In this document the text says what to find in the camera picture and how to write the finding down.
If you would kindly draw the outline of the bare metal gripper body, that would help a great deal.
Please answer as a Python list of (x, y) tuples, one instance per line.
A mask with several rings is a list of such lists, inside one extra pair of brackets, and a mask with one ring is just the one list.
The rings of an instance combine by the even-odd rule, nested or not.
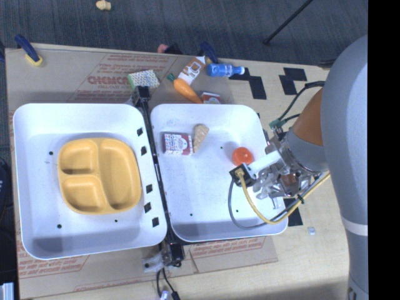
[(294, 157), (287, 142), (267, 142), (266, 155), (256, 161), (254, 168), (256, 182), (254, 193), (261, 186), (269, 186), (269, 198), (289, 197), (306, 191), (319, 177), (318, 171), (312, 171), (301, 165)]

